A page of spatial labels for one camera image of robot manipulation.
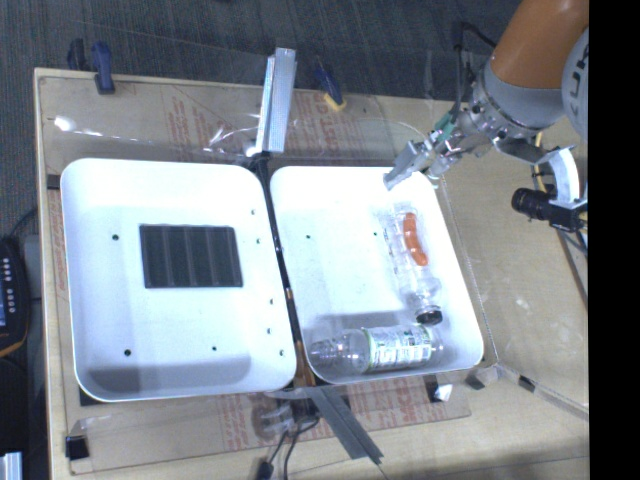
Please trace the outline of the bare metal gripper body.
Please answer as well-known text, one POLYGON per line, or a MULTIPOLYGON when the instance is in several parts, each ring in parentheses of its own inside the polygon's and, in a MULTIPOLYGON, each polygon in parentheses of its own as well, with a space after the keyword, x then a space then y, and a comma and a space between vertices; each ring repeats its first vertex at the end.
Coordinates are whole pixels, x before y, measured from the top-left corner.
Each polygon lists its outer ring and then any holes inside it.
POLYGON ((482 156, 497 142, 520 139, 521 129, 490 103, 454 104, 430 135, 435 163, 456 163, 466 155, 482 156))

